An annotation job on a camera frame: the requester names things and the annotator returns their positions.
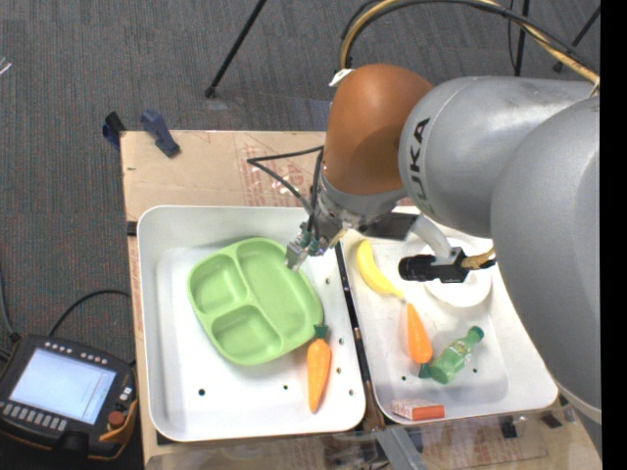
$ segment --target green bottle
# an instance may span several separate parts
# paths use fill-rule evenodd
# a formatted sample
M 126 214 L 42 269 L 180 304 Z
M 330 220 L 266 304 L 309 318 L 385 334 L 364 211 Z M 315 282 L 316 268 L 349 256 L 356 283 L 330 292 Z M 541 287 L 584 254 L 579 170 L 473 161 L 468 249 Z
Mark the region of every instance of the green bottle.
M 483 330 L 478 326 L 468 329 L 463 338 L 454 340 L 448 345 L 440 356 L 429 366 L 431 376 L 438 383 L 451 383 L 455 375 L 470 360 L 470 354 L 474 346 L 483 339 Z

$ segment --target yellow banana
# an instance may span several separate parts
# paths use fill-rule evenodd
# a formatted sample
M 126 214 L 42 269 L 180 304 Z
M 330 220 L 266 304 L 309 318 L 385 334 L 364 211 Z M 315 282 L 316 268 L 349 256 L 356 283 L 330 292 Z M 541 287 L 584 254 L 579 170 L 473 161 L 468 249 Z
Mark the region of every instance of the yellow banana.
M 374 260 L 374 253 L 370 241 L 363 239 L 357 247 L 357 267 L 360 275 L 367 286 L 376 294 L 393 294 L 398 298 L 403 297 L 403 291 L 400 291 L 392 282 L 383 274 Z

